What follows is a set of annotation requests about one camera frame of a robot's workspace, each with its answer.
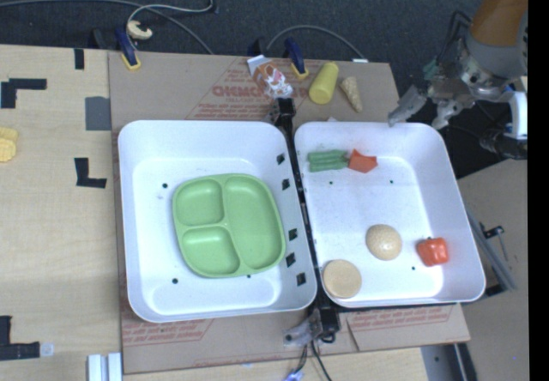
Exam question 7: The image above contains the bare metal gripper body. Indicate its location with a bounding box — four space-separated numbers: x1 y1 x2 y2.
425 57 512 109

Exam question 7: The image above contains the beige toy cone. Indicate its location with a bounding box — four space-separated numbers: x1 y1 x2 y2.
339 76 365 114

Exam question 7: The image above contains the orange toy wedge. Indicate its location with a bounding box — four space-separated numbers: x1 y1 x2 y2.
347 148 379 175

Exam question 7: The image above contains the yellow bottle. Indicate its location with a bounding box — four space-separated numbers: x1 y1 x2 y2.
307 61 341 106

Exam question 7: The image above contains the white plastic tray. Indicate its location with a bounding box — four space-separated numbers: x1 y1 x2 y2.
117 119 319 324
293 120 487 309

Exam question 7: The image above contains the orange toy bell pepper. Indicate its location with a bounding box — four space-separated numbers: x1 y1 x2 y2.
414 236 450 268

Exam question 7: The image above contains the beige domed toy bun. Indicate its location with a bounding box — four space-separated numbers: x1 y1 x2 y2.
365 223 404 262

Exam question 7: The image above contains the white and orange carton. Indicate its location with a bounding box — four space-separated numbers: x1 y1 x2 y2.
246 53 295 100

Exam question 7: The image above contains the tan flat toy bun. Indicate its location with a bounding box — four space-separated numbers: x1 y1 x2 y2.
322 258 364 300

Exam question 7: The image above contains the green divided plate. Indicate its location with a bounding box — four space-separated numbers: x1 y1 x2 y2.
172 172 287 280

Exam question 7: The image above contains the brown cardboard board red print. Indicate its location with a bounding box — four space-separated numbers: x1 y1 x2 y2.
106 51 472 375

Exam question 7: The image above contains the cream curved toy piece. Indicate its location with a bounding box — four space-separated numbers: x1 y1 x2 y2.
125 19 154 41

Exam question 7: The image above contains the yellow toy corn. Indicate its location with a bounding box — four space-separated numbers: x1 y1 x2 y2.
0 126 20 164

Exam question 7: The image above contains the black block with thin wires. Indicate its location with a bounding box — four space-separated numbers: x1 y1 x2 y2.
314 305 342 344
269 96 299 130

